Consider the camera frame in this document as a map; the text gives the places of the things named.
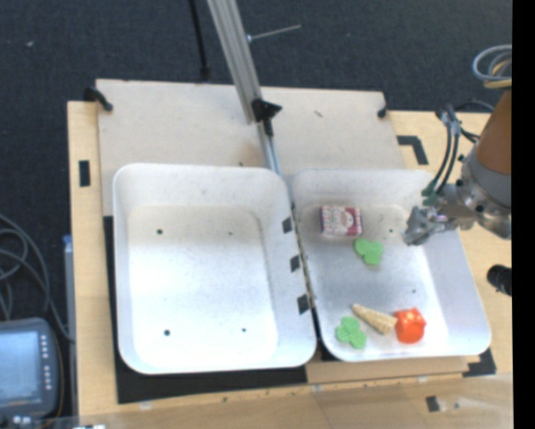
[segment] red toy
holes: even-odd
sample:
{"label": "red toy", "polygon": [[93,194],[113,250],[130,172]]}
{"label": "red toy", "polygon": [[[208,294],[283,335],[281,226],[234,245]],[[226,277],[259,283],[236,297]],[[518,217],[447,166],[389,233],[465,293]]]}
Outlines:
{"label": "red toy", "polygon": [[426,320],[418,308],[399,310],[394,316],[398,319],[396,335],[402,343],[416,343],[423,337]]}

